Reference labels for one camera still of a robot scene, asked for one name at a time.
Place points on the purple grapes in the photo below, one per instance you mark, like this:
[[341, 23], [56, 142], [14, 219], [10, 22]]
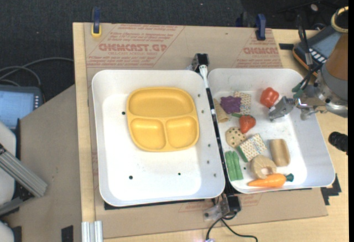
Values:
[[230, 104]]

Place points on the white plastic tray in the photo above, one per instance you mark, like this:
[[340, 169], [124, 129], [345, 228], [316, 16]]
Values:
[[155, 177], [307, 152]]

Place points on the patterned carton with green edge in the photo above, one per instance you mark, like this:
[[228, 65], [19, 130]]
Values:
[[252, 147]]

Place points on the green asparagus bundle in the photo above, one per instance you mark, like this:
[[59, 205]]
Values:
[[234, 166]]

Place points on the beige doughnut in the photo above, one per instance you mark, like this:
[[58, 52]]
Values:
[[260, 166]]

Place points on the tan bread loaf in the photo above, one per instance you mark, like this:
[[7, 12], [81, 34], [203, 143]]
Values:
[[280, 152]]

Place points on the red strawberry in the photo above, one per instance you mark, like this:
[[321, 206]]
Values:
[[247, 123]]

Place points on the small patterned white packet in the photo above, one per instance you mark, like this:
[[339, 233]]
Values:
[[246, 102]]

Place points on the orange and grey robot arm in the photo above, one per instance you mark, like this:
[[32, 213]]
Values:
[[337, 55]]

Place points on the tan ice cream cone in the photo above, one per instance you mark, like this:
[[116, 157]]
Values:
[[222, 115]]

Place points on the brown cardboard board red print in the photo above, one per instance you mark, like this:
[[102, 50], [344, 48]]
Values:
[[155, 50]]

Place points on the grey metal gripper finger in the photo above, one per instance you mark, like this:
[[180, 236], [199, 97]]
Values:
[[286, 103], [278, 114]]

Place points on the orange carrot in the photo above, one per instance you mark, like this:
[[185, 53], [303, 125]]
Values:
[[269, 180]]

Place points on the orange bell pepper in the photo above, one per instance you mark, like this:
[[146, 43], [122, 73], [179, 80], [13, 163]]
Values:
[[269, 97]]

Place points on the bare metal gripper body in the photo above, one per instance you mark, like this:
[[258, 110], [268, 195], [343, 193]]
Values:
[[318, 98]]

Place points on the yellow divided plate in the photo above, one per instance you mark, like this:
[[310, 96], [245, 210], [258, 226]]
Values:
[[161, 105]]

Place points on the thin black and white rod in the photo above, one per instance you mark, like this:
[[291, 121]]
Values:
[[213, 113]]

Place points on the beige chip biscuit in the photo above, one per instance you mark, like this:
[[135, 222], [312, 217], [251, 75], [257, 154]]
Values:
[[234, 137]]

